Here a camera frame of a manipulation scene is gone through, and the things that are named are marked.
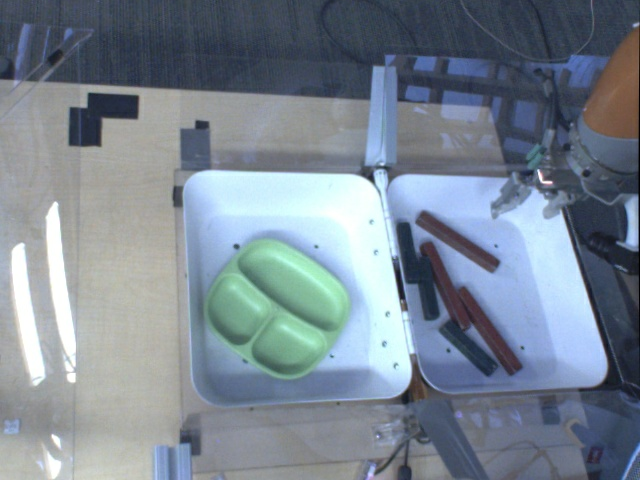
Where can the black cylinder on white bracket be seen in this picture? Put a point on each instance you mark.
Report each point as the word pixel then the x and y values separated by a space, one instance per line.
pixel 612 248

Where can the dark green rectangular stick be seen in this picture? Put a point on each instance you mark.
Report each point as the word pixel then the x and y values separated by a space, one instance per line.
pixel 407 253
pixel 467 347
pixel 428 290

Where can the red-brown rectangular stick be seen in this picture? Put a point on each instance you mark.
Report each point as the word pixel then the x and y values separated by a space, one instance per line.
pixel 490 330
pixel 445 285
pixel 457 240

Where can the white plastic tray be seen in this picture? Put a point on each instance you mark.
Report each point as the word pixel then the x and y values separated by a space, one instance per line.
pixel 550 288
pixel 280 203

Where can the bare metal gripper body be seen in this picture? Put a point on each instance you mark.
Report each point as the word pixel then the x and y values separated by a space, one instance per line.
pixel 567 178

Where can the green divided plate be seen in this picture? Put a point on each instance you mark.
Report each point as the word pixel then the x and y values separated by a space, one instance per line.
pixel 295 278

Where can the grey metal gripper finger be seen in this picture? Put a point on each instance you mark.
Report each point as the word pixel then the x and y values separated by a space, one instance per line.
pixel 555 205
pixel 510 195

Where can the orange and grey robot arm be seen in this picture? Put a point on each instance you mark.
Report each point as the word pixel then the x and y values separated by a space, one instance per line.
pixel 615 93

